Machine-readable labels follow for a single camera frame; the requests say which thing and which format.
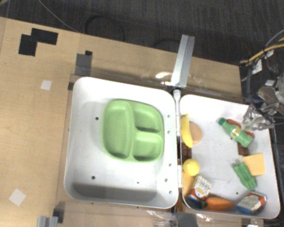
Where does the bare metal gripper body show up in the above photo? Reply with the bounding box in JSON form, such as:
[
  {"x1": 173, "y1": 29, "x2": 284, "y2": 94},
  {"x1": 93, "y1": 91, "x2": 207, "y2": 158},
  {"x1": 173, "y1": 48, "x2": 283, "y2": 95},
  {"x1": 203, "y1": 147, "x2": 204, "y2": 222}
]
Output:
[{"x1": 253, "y1": 84, "x2": 284, "y2": 122}]

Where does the green plastic bottle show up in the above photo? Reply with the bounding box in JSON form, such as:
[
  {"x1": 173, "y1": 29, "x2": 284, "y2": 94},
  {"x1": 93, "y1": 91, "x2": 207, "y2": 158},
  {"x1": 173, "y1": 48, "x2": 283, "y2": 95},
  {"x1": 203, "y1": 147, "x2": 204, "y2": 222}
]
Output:
[{"x1": 215, "y1": 117, "x2": 256, "y2": 150}]

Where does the brown chocolate bar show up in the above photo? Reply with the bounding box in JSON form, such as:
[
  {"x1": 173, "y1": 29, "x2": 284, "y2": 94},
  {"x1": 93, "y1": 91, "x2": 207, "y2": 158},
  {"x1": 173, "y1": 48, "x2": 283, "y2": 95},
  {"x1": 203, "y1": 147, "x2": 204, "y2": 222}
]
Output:
[{"x1": 236, "y1": 142, "x2": 252, "y2": 157}]

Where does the yellow cheese slice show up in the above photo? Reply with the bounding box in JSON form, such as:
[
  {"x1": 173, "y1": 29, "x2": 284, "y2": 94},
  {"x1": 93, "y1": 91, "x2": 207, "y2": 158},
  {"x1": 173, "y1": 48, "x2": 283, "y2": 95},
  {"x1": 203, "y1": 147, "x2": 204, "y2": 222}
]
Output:
[{"x1": 239, "y1": 150, "x2": 269, "y2": 178}]

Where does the white plastic tray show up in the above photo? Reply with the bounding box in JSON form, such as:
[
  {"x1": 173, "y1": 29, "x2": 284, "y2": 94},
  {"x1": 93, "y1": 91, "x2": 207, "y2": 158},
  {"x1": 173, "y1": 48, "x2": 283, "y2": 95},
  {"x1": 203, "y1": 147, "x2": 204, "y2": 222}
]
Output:
[
  {"x1": 164, "y1": 93, "x2": 284, "y2": 224},
  {"x1": 56, "y1": 74, "x2": 195, "y2": 215}
]

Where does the green asparagus bunch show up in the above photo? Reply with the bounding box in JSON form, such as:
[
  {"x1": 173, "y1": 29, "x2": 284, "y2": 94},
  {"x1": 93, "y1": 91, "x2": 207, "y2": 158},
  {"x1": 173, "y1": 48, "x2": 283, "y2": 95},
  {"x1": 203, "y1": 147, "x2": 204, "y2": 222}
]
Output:
[{"x1": 229, "y1": 161, "x2": 260, "y2": 192}]

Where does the yellow banana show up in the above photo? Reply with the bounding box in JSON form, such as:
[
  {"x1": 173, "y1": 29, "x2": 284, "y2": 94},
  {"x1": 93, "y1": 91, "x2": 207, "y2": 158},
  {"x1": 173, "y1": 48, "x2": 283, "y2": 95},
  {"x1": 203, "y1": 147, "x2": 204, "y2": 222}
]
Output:
[{"x1": 176, "y1": 112, "x2": 198, "y2": 149}]

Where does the yellow lemon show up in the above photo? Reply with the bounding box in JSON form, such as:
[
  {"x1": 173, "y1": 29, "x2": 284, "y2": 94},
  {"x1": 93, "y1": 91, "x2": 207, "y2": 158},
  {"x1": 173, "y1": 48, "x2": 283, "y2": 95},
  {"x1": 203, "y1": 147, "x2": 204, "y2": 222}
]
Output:
[{"x1": 181, "y1": 157, "x2": 202, "y2": 177}]

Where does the blue and red carton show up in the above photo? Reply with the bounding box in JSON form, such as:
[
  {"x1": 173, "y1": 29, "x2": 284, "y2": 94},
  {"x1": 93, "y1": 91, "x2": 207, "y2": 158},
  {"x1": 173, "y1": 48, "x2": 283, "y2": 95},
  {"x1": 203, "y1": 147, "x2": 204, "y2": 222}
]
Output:
[{"x1": 235, "y1": 189, "x2": 268, "y2": 218}]

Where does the white and red carton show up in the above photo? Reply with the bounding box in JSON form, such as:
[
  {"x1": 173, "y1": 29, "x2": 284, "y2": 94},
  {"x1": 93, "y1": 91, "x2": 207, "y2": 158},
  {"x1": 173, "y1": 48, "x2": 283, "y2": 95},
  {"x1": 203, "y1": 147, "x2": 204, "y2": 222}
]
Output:
[{"x1": 187, "y1": 173, "x2": 213, "y2": 205}]

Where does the orange carrot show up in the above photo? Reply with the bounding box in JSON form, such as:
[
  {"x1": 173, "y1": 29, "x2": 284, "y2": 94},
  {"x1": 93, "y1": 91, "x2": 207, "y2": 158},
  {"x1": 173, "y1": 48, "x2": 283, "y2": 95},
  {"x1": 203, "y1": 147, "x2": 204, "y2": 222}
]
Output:
[{"x1": 196, "y1": 194, "x2": 237, "y2": 214}]

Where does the green divided plate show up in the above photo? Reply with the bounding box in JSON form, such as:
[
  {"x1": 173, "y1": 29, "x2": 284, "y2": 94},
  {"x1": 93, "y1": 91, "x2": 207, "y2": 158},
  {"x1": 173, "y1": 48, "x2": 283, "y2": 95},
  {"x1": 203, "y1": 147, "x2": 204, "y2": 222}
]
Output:
[{"x1": 96, "y1": 96, "x2": 172, "y2": 167}]

